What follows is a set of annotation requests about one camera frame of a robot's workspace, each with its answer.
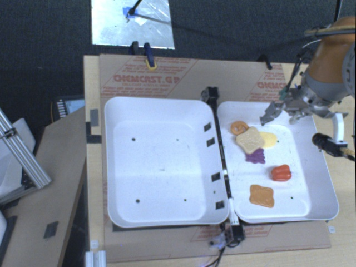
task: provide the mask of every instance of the toy cookie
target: toy cookie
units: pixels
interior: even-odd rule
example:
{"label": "toy cookie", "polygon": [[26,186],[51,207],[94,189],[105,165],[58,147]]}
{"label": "toy cookie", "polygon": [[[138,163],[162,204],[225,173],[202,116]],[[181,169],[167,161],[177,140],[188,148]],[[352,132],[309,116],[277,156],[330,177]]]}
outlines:
{"label": "toy cookie", "polygon": [[237,136],[241,135],[242,133],[247,131],[248,128],[249,128],[249,126],[245,122],[242,122],[242,121],[233,122],[230,127],[231,132]]}

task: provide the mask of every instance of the toy bread slice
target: toy bread slice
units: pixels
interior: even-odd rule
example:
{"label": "toy bread slice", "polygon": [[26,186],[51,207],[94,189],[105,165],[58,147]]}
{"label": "toy bread slice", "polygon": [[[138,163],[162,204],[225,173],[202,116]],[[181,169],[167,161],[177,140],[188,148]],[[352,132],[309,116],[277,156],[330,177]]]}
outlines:
{"label": "toy bread slice", "polygon": [[236,137],[236,143],[247,153],[252,154],[265,144],[259,131],[255,127],[250,127],[247,131]]}
{"label": "toy bread slice", "polygon": [[260,185],[250,186],[250,202],[263,207],[274,207],[273,189]]}

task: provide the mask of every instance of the cardboard sheet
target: cardboard sheet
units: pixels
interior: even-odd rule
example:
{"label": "cardboard sheet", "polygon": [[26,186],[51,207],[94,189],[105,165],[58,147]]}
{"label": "cardboard sheet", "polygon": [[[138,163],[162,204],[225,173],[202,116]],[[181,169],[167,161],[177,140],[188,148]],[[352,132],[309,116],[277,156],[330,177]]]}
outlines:
{"label": "cardboard sheet", "polygon": [[[103,107],[114,96],[199,99],[207,86],[217,86],[223,101],[277,100],[285,86],[282,65],[265,63],[156,58],[150,71],[140,56],[100,56],[101,123]],[[219,226],[121,229],[107,214],[105,130],[102,128],[105,250],[108,263],[216,255],[209,241]],[[227,254],[330,247],[325,222],[249,225],[246,239]]]}

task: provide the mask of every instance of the toy red pepper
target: toy red pepper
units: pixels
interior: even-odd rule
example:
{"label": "toy red pepper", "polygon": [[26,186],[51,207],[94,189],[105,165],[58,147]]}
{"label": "toy red pepper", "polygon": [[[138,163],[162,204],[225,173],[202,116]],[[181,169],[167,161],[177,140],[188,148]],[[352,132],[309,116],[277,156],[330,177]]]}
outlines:
{"label": "toy red pepper", "polygon": [[291,178],[290,168],[287,164],[272,169],[273,181],[288,181]]}

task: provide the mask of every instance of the purple toy grape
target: purple toy grape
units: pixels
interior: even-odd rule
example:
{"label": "purple toy grape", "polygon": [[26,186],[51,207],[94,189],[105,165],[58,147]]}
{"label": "purple toy grape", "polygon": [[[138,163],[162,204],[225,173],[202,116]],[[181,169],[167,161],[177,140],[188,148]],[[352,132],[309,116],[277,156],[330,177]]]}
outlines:
{"label": "purple toy grape", "polygon": [[246,161],[252,162],[254,164],[256,163],[262,163],[265,164],[265,156],[263,153],[263,149],[257,149],[255,150],[252,154],[245,154],[246,155]]}

